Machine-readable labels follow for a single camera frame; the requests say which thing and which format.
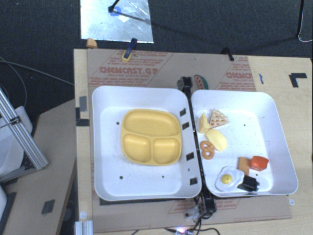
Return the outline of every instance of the white tray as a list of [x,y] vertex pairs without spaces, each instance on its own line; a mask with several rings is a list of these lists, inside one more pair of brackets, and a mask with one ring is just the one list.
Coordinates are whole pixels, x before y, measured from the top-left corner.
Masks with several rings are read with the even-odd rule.
[[[186,96],[176,89],[103,86],[92,94],[94,183],[108,201],[192,198],[201,190],[201,177]],[[123,116],[132,109],[172,113],[181,125],[181,157],[173,165],[149,166],[128,160],[121,147]],[[186,156],[193,153],[194,158]]]
[[[215,152],[211,160],[202,158],[208,189],[218,197],[292,194],[298,180],[274,100],[265,93],[198,90],[192,95],[195,121],[203,113],[210,117],[213,109],[228,117],[229,123],[216,129],[227,139],[226,150]],[[198,134],[198,141],[205,140]],[[217,175],[224,166],[238,166],[239,157],[269,159],[267,169],[250,169],[249,176],[260,183],[259,190],[247,192],[238,188],[230,192],[216,189]]]

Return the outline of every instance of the yellow plate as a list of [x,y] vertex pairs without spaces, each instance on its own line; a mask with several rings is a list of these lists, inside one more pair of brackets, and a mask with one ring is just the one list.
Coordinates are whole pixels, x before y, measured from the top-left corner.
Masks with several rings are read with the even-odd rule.
[[134,109],[122,121],[122,150],[131,161],[144,165],[172,165],[181,155],[181,128],[164,111]]

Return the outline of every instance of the egg yolk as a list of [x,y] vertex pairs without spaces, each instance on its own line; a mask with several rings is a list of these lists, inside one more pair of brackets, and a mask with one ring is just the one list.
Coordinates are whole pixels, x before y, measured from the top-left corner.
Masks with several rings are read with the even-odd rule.
[[231,183],[232,180],[233,180],[233,178],[229,174],[225,174],[222,176],[222,183],[223,184],[227,185],[227,184]]

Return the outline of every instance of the toy fried egg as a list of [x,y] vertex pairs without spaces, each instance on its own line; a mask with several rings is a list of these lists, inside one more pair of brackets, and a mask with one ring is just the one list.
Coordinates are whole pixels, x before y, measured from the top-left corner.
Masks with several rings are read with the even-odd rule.
[[233,191],[244,180],[244,172],[232,166],[224,167],[218,174],[215,187],[220,191]]

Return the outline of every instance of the silver reflective sheet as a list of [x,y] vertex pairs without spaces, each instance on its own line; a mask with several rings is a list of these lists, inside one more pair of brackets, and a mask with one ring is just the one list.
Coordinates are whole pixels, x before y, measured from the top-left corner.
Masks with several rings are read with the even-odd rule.
[[108,7],[115,0],[80,0],[81,37],[95,40],[153,43],[148,0],[120,0],[114,11]]

